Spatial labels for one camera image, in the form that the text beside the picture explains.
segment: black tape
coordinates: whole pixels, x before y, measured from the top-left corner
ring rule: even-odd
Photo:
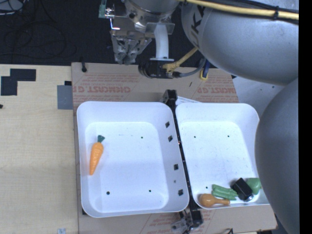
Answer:
[[[72,82],[71,82],[70,80],[66,80],[66,81],[64,82],[64,85],[65,85],[65,86],[71,86],[71,85],[72,85]]]
[[[1,95],[17,96],[18,81],[36,81],[35,69],[10,69],[10,76],[1,77]]]
[[[276,9],[275,9],[274,16],[273,16],[274,20],[278,19],[278,10],[279,10],[279,7],[277,6]]]

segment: orange carrot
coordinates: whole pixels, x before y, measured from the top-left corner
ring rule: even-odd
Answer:
[[[90,155],[90,175],[93,175],[96,167],[98,165],[99,159],[101,158],[104,147],[102,145],[102,141],[105,138],[101,135],[97,137],[97,142],[93,144]]]

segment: dark background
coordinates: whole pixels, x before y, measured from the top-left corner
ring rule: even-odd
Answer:
[[[101,0],[26,0],[22,12],[0,11],[0,63],[71,65],[72,62],[116,63],[108,19],[98,17]],[[107,7],[120,0],[107,0]],[[173,13],[169,58],[179,60],[194,46],[186,38],[180,9]],[[135,65],[155,56],[155,39]],[[196,52],[182,67],[196,67]]]

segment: cardboard sheet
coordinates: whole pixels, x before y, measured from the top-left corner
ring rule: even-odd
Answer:
[[[92,218],[83,214],[80,195],[79,150],[76,111],[90,100],[99,101],[161,101],[167,89],[177,95],[199,102],[238,103],[231,75],[220,69],[210,69],[208,79],[199,74],[184,78],[156,79],[139,74],[136,65],[72,63],[73,106],[75,122],[76,171],[78,189],[79,233],[93,234],[159,234],[173,233],[171,224],[179,220],[178,213],[142,214],[108,218]],[[179,68],[186,73],[194,68]],[[201,210],[204,223],[194,234],[226,234],[276,229],[277,223],[270,205],[231,209]]]

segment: yellow cable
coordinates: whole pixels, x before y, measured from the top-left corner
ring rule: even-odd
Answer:
[[[204,74],[204,71],[201,70],[201,71],[200,71],[200,77],[199,77],[199,78],[200,78],[201,80],[208,80],[208,74],[207,74],[206,77],[203,77],[203,74]]]
[[[246,15],[256,15],[256,16],[265,16],[265,17],[274,17],[275,10],[266,10],[266,9],[250,9],[250,8],[241,8],[236,6],[229,6],[209,1],[202,1],[202,0],[186,0],[186,2],[194,3],[197,5],[201,5],[203,7],[209,7],[216,10],[232,12],[232,13],[239,13],[239,14],[246,14]],[[278,18],[284,19],[292,19],[292,20],[299,20],[298,13],[292,13],[287,11],[278,11]]]
[[[198,49],[194,47],[190,52],[188,52],[185,56],[183,56],[180,60],[166,63],[162,65],[162,68],[167,69],[167,73],[172,72],[174,69],[178,68],[183,62],[185,62],[188,58],[190,58]]]

